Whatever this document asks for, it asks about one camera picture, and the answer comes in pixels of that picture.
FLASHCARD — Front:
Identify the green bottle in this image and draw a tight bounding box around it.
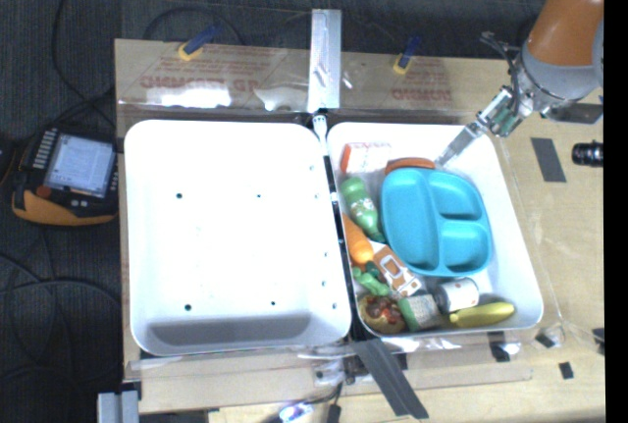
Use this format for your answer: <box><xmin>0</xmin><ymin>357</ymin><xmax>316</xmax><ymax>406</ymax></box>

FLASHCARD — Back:
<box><xmin>340</xmin><ymin>176</ymin><xmax>387</xmax><ymax>244</ymax></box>

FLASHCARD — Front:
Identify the green leafy toy vegetable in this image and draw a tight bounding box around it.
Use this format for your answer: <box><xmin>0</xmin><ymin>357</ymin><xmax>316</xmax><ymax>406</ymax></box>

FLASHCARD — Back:
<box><xmin>351</xmin><ymin>262</ymin><xmax>392</xmax><ymax>297</ymax></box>

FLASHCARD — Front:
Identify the orange carrot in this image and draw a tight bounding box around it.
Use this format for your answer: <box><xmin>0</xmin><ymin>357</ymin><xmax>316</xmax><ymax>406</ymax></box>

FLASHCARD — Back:
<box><xmin>341</xmin><ymin>213</ymin><xmax>375</xmax><ymax>266</ymax></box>

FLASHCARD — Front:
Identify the white plastic tray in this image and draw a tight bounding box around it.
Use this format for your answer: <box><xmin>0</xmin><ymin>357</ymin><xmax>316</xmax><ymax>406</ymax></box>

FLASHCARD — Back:
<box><xmin>123</xmin><ymin>119</ymin><xmax>353</xmax><ymax>357</ymax></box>
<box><xmin>325</xmin><ymin>121</ymin><xmax>545</xmax><ymax>340</ymax></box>

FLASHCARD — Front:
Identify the yellow banana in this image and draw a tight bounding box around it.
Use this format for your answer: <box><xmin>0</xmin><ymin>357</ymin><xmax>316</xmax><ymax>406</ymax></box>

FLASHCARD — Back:
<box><xmin>448</xmin><ymin>301</ymin><xmax>516</xmax><ymax>329</ymax></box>

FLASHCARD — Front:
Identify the black cylinder on white bracket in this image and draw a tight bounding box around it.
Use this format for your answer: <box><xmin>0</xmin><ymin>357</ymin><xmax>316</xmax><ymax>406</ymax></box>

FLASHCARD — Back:
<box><xmin>541</xmin><ymin>101</ymin><xmax>605</xmax><ymax>169</ymax></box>

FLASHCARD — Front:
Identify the green and grey box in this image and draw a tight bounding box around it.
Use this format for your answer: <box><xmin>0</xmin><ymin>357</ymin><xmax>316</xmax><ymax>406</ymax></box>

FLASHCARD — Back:
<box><xmin>397</xmin><ymin>293</ymin><xmax>445</xmax><ymax>333</ymax></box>

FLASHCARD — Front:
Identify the orange and white carton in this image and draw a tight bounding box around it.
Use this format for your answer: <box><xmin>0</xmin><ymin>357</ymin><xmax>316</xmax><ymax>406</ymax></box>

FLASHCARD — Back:
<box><xmin>340</xmin><ymin>141</ymin><xmax>393</xmax><ymax>175</ymax></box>

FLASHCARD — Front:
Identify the brown cardboard board red print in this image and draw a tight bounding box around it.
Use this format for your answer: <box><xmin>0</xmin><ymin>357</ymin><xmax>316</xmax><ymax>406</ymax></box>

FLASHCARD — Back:
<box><xmin>113</xmin><ymin>37</ymin><xmax>563</xmax><ymax>415</ymax></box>

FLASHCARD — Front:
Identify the pizza slice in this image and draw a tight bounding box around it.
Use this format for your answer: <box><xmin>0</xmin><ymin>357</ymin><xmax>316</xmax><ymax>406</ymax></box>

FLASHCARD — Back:
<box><xmin>357</xmin><ymin>294</ymin><xmax>407</xmax><ymax>335</ymax></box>

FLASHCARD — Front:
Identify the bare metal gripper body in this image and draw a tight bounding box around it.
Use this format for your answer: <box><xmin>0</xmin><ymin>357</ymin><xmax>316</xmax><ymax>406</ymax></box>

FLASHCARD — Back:
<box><xmin>474</xmin><ymin>67</ymin><xmax>541</xmax><ymax>138</ymax></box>

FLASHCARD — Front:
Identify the white can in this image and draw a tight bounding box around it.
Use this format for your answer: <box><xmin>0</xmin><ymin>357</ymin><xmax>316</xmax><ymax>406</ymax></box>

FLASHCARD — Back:
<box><xmin>435</xmin><ymin>277</ymin><xmax>481</xmax><ymax>314</ymax></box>

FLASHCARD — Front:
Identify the orange and white packet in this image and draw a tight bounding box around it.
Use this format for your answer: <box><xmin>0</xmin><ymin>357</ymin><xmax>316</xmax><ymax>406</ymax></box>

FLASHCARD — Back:
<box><xmin>372</xmin><ymin>244</ymin><xmax>424</xmax><ymax>298</ymax></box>

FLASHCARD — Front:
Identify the blue divided plate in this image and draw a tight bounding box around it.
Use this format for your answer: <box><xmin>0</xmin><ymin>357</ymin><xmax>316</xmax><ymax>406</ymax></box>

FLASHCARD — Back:
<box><xmin>380</xmin><ymin>167</ymin><xmax>495</xmax><ymax>278</ymax></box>

